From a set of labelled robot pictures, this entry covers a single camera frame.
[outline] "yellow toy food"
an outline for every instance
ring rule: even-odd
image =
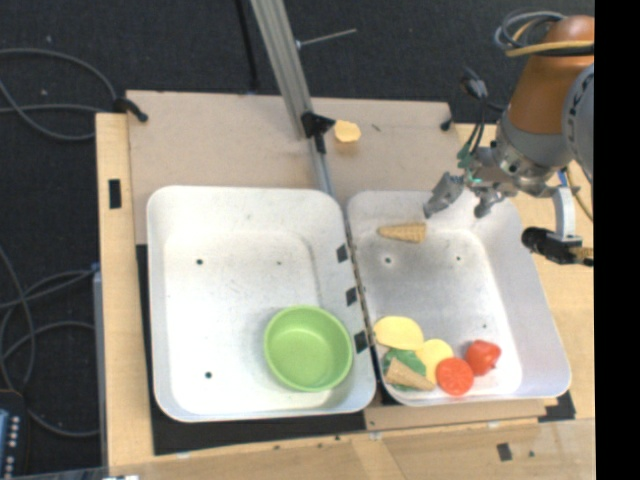
[[[393,226],[380,226],[378,234],[384,238],[419,244],[424,241],[427,234],[427,224],[424,222],[410,222]]]
[[[420,326],[405,316],[385,316],[373,326],[376,341],[400,350],[417,350],[424,343]]]
[[[451,346],[438,338],[425,341],[415,352],[427,367],[427,379],[433,383],[436,383],[436,368],[440,361],[453,357]]]
[[[355,142],[362,135],[358,125],[349,121],[336,121],[333,130],[336,134],[336,139],[340,142]]]

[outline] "black carpet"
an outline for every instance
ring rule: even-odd
[[[258,93],[277,88],[248,6]],[[451,101],[463,66],[504,103],[522,60],[508,60],[492,36],[509,12],[535,7],[595,15],[595,0],[285,0],[295,36],[311,39],[356,28],[358,33],[302,49],[313,96]],[[42,48],[82,59],[122,95],[128,89],[247,92],[251,74],[234,0],[0,0],[0,50]],[[59,59],[0,57],[0,80],[22,105],[82,103],[110,109],[104,85]],[[0,97],[0,108],[8,106]],[[93,130],[91,115],[38,112],[60,133]],[[463,101],[454,116],[473,121]],[[99,262],[96,165],[92,140],[46,138],[15,113],[0,113],[0,246],[23,289],[47,276]],[[0,303],[17,288],[0,264]],[[30,304],[34,326],[67,320],[93,323],[91,283]],[[0,311],[4,317],[7,310]],[[7,320],[2,350],[28,332],[18,306]],[[7,358],[22,390],[29,347]],[[98,425],[96,354],[91,332],[65,327],[40,334],[26,386],[29,408],[58,428]],[[26,472],[98,466],[97,437],[63,437],[32,422]]]

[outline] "white tray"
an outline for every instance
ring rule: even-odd
[[[155,396],[180,421],[355,412],[372,400],[368,348],[347,379],[292,391],[268,369],[263,331],[280,309],[320,306],[365,330],[338,204],[315,190],[171,186],[147,206]]]
[[[441,338],[463,357],[477,338],[498,343],[498,367],[476,377],[470,392],[388,392],[404,405],[436,405],[564,393],[569,363],[530,253],[520,242],[515,207],[504,201],[476,219],[477,198],[465,191],[427,221],[420,244],[382,238],[384,225],[424,221],[429,192],[372,191],[354,196],[347,216],[371,325],[387,315],[413,318],[425,339]],[[375,345],[379,364],[387,348]]]

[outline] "cable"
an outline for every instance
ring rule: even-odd
[[[93,107],[89,105],[81,105],[81,104],[66,104],[66,103],[53,103],[53,104],[43,104],[43,105],[20,105],[13,98],[9,89],[7,89],[6,85],[0,78],[0,94],[4,96],[9,103],[9,107],[0,108],[0,114],[6,113],[16,113],[28,126],[33,128],[34,130],[40,132],[45,137],[50,139],[59,140],[63,142],[81,142],[86,140],[91,140],[95,138],[95,132],[89,132],[85,134],[79,135],[71,135],[66,133],[59,133],[55,130],[51,130],[42,126],[33,120],[27,112],[32,111],[72,111],[72,112],[87,112],[91,114],[95,114],[96,112],[113,112],[115,111],[131,111],[133,112],[140,121],[144,122],[147,120],[146,114],[140,112],[137,106],[127,100],[126,98],[118,97],[116,90],[113,84],[109,81],[109,79],[101,73],[98,69],[93,67],[91,64],[78,59],[77,57],[73,57],[72,55],[67,55],[65,53],[60,53],[52,50],[43,50],[39,48],[7,48],[0,50],[0,59],[2,57],[12,57],[12,56],[41,56],[52,59],[61,60],[64,62],[69,62],[75,66],[78,66],[82,69],[87,70],[92,75],[98,78],[102,85],[106,88],[109,97],[111,98],[111,109]]]
[[[478,146],[480,146],[480,142],[482,142],[482,137],[484,136],[484,126],[485,126],[485,114],[486,114],[486,101],[482,101],[482,107],[480,109],[480,119],[478,120],[478,124],[476,125],[478,127],[478,134],[475,140],[475,143],[471,146],[471,149],[469,150],[470,154],[474,154],[476,152],[476,150],[478,149]]]
[[[57,291],[64,290],[65,288],[68,288],[69,286],[74,285],[74,284],[82,281],[83,279],[86,279],[87,277],[92,276],[95,273],[96,273],[96,270],[70,270],[68,272],[62,272],[60,274],[54,274],[52,276],[49,276],[49,277],[39,281],[38,283],[36,283],[32,287],[30,287],[28,290],[25,290],[25,292],[24,292],[25,293],[24,300],[32,301],[34,299],[38,299],[40,297],[44,297],[45,295],[50,295],[50,294],[55,293]],[[58,280],[59,278],[65,278],[65,277],[72,277],[72,279],[69,280],[69,281],[65,281],[64,283],[59,284],[57,286],[54,286],[52,288],[49,288],[47,290],[43,290],[41,292],[34,293],[33,295],[26,296],[27,293],[33,292],[39,286],[50,284],[53,281]],[[21,299],[15,299],[15,300],[12,300],[12,301],[9,301],[9,302],[0,302],[0,310],[10,309],[12,307],[17,306],[20,302],[21,302]]]
[[[247,16],[244,10],[242,0],[233,0],[236,6],[236,13],[240,22],[240,31],[242,32],[242,43],[244,44],[244,51],[249,64],[249,72],[251,74],[251,80],[249,82],[249,91],[255,93],[258,90],[260,81],[258,79],[258,68],[256,65],[256,56],[254,53],[253,45],[251,43],[251,35],[249,33],[249,27],[247,24]]]
[[[62,322],[55,322],[49,325],[43,325],[34,331],[34,335],[40,335],[45,332],[50,332],[56,329],[68,328],[68,327],[78,327],[81,329],[87,329],[91,332],[95,331],[93,325],[88,324],[86,322],[80,322],[77,320],[65,320]],[[3,359],[9,358],[13,353],[15,353],[22,345],[24,345],[29,339],[31,339],[30,335],[23,336],[18,341],[16,341],[11,348],[6,350],[3,354]],[[86,438],[93,437],[98,435],[100,432],[99,429],[91,429],[91,430],[63,430],[60,427],[49,423],[47,420],[39,416],[35,411],[31,409],[27,409],[29,416],[41,427],[45,428],[49,432],[57,434],[62,437],[73,437],[73,438]]]
[[[2,375],[9,389],[12,389],[13,391],[16,391],[18,393],[23,393],[33,373],[35,356],[36,356],[36,336],[37,335],[45,332],[49,332],[54,329],[59,329],[62,327],[82,327],[85,329],[94,330],[94,327],[92,325],[84,322],[75,321],[75,320],[56,322],[56,323],[48,324],[36,329],[33,325],[33,317],[31,314],[31,308],[29,307],[28,301],[43,297],[44,295],[49,295],[51,293],[60,291],[64,288],[68,288],[69,286],[79,282],[80,280],[86,279],[91,274],[93,274],[96,270],[95,269],[70,270],[68,272],[54,274],[38,281],[37,283],[27,288],[26,290],[23,290],[18,280],[18,277],[16,275],[13,264],[9,260],[9,257],[7,256],[6,252],[4,251],[1,245],[0,245],[0,259],[2,259],[5,269],[9,272],[11,280],[16,290],[18,291],[18,299],[11,302],[0,304],[0,310],[6,310],[4,318],[2,319],[2,323],[0,324],[0,374]],[[43,287],[50,285],[54,281],[58,281],[60,279],[65,279],[69,277],[71,279],[69,279],[68,281],[65,281],[53,287],[42,289]],[[16,343],[14,343],[8,350],[4,351],[5,330],[7,328],[9,319],[11,318],[14,309],[18,305],[22,307],[25,317],[27,319],[28,332],[26,336],[23,336]],[[16,350],[18,350],[18,348],[20,348],[27,342],[29,342],[29,363],[27,365],[26,371],[24,372],[24,375],[22,376],[22,388],[18,389],[13,383],[13,381],[11,380],[11,378],[9,377],[9,374],[6,368],[6,359],[8,359]],[[29,416],[33,419],[35,423],[40,425],[45,430],[48,430],[49,432],[52,432],[59,436],[69,437],[69,438],[87,438],[87,437],[93,437],[99,434],[99,429],[91,429],[86,431],[64,430],[64,429],[61,429],[59,426],[56,426],[47,422],[45,419],[43,419],[41,416],[39,416],[29,408],[27,408],[27,412],[29,413]]]
[[[573,183],[573,177],[571,175],[571,171],[569,170],[569,167],[567,167],[565,169],[564,173],[565,173],[565,175],[567,177],[567,184],[569,185],[569,187],[575,187],[575,185]],[[574,197],[576,198],[576,201],[578,201],[578,204],[580,205],[580,208],[582,208],[582,211],[585,213],[587,218],[591,222],[593,222],[593,214],[589,210],[589,207],[587,206],[587,204],[582,199],[582,196],[580,195],[580,192],[576,193],[576,195]]]
[[[518,10],[509,13],[502,24],[496,29],[494,43],[504,51],[508,57],[523,55],[544,55],[566,57],[576,55],[593,55],[593,41],[557,41],[539,43],[532,38],[538,29],[548,27],[553,23],[565,19],[566,16],[557,12],[539,10]]]
[[[471,147],[471,143],[475,142],[476,134],[479,133],[479,139],[477,140],[475,146],[473,147],[473,151],[477,148],[477,144],[482,139],[482,135],[484,133],[484,126],[486,124],[486,112],[487,110],[492,110],[497,112],[498,114],[502,114],[504,112],[506,105],[501,105],[499,103],[494,103],[489,101],[489,92],[487,91],[487,86],[476,73],[469,67],[463,68],[463,74],[460,77],[459,83],[460,89],[467,96],[471,96],[472,98],[480,101],[481,109],[480,109],[480,117],[477,121],[478,125],[474,128],[471,136],[467,140],[467,145]],[[440,124],[440,129],[443,131],[447,131],[451,124],[454,121],[454,114],[456,113],[456,109],[459,102],[459,92],[456,91],[453,96],[453,103],[451,105],[451,117]]]

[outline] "aluminum rod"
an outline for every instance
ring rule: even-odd
[[[302,115],[305,112],[313,112],[313,106],[284,2],[250,1],[295,133],[298,138],[306,140]],[[320,189],[333,196],[334,190],[325,157],[316,150],[313,140],[308,142]]]

